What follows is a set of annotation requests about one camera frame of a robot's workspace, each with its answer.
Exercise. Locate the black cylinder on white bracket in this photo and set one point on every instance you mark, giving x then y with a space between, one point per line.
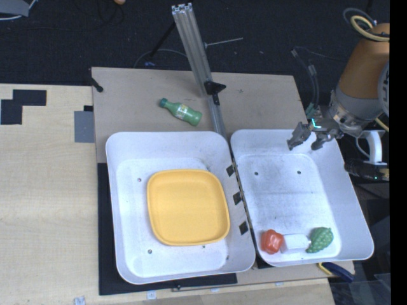
373 145

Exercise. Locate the red toy pepper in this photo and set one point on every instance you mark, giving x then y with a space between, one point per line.
271 241

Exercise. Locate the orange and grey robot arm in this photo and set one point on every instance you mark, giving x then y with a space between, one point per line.
362 68

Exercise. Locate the brown cardboard board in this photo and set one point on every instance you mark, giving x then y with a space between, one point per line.
140 106

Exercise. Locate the yellow plate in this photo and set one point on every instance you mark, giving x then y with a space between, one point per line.
187 206

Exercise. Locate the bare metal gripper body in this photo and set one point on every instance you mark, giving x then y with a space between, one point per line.
334 126

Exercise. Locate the green plastic bottle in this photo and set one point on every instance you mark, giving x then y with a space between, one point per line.
184 112

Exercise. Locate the green toy grapes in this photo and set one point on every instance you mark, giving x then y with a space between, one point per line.
320 240

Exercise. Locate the white plastic tray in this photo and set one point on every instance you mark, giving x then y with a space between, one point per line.
286 195
133 221

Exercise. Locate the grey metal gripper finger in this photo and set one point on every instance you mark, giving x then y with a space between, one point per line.
321 140
299 136

